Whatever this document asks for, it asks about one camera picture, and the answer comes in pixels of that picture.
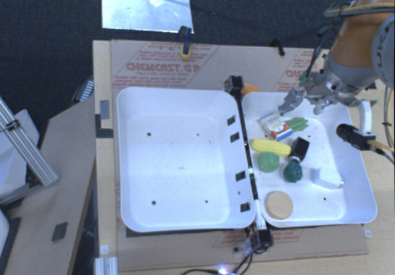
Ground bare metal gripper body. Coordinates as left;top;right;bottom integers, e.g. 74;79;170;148
302;70;364;107

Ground green toy vegetable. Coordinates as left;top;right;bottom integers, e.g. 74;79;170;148
283;117;309;132

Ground small printed carton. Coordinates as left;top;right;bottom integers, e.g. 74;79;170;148
258;111;294;142

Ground orange toy carrot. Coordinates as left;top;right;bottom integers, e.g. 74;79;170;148
241;82;260;97

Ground black cube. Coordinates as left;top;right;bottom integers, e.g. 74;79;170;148
290;136;310;160

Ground yellow corn cob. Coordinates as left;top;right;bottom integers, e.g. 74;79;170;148
251;138;293;157

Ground thin black and white rod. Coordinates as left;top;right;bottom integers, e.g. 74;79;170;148
234;88;267;231

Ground light green round toy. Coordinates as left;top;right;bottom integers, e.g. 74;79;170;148
257;152;281;173

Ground dark green broccoli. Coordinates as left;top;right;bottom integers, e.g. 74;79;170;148
283;157;304;183

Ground white box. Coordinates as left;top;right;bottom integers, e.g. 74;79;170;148
310;166;344;190

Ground white plastic tray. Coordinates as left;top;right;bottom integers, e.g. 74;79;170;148
115;86;257;233
241;91;378;229

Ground brown cardboard board red print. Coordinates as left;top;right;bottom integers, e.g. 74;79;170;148
92;39;370;273

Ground beige round biscuit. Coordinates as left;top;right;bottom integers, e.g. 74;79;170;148
264;191;294;220

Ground black cylinder on white bracket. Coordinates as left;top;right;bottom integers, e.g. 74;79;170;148
335;99;377;150

